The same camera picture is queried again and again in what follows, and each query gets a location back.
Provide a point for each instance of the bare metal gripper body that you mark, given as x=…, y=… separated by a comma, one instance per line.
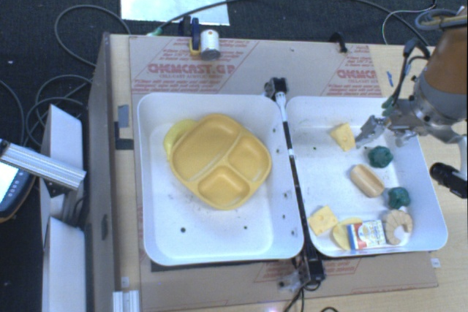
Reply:
x=420, y=117

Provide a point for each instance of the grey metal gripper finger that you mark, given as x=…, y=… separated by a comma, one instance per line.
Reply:
x=370, y=129
x=404, y=138

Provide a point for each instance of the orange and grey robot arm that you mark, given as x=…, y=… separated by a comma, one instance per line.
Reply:
x=448, y=58

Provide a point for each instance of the yellow cheese wedge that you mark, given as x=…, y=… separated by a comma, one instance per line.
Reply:
x=344, y=137
x=321, y=221

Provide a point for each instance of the green broccoli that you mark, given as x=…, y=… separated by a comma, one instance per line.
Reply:
x=398, y=198
x=380, y=156

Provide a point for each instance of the tan hot dog bun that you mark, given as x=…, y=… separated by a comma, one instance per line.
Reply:
x=366, y=180

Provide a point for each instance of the white plastic tray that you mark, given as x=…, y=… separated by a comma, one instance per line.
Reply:
x=321, y=175
x=219, y=230

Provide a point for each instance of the thin black and white rod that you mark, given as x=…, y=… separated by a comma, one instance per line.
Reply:
x=291, y=153

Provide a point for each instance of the beige croissant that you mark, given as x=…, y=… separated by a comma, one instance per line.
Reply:
x=393, y=226

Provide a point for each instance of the white red and blue carton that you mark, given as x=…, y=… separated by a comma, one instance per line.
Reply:
x=367, y=234

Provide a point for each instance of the yellow potato chip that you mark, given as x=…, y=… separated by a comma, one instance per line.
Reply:
x=340, y=235

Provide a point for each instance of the brown cardboard board red print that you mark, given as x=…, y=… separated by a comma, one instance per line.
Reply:
x=248, y=69

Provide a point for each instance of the yellow divided plate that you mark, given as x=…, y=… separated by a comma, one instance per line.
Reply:
x=219, y=160

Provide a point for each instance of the white and silver can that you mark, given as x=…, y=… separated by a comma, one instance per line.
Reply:
x=210, y=43

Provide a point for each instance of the black cylinder on white bracket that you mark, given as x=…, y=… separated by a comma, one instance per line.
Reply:
x=446, y=173

